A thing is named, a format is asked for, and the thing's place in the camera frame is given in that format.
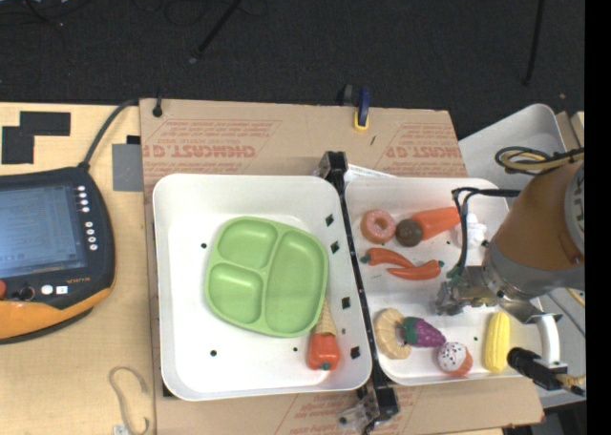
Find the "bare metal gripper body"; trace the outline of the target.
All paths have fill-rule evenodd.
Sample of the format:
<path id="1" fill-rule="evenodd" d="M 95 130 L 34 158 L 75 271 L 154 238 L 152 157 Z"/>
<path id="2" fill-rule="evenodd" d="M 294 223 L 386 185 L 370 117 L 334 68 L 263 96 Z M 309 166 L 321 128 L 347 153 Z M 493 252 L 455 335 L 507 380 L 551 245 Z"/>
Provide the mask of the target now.
<path id="1" fill-rule="evenodd" d="M 507 290 L 506 280 L 495 269 L 487 269 L 483 265 L 467 266 L 457 286 L 457 295 L 459 303 L 463 305 L 505 309 Z"/>

